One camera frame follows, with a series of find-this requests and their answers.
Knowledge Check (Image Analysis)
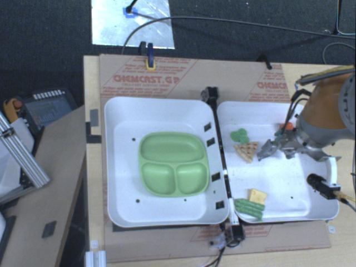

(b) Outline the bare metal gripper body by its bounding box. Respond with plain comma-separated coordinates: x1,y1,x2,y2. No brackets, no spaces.
275,128,329,161

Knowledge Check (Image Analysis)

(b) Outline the white plastic tray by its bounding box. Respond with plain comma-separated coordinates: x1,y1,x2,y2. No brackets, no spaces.
216,101,340,224
104,96,230,229

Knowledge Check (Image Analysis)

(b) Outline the green broccoli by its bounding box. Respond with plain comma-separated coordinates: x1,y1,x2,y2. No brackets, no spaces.
229,128,249,145

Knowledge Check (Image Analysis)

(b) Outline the thin black and white rod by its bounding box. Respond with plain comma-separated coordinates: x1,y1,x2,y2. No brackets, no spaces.
207,95,238,225

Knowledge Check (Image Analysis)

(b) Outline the yellow cheese wedge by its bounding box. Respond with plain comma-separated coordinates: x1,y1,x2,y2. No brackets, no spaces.
248,188,268,206

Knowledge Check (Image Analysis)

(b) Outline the green beans bundle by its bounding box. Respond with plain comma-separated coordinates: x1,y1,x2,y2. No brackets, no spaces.
234,198,265,222

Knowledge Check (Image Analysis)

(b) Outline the green divided plate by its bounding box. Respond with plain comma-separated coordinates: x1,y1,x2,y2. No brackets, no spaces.
137,132,210,197

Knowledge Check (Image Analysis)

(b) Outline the brown cardboard board red print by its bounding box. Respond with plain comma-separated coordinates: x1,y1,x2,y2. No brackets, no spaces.
99,53,332,264

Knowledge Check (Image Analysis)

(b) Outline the black cylinder on white bracket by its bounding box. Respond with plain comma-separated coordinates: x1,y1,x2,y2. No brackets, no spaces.
306,155,342,201

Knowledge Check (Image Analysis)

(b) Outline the black block with thin wires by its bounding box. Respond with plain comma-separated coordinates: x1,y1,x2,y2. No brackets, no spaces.
200,86,220,103
224,222,246,248

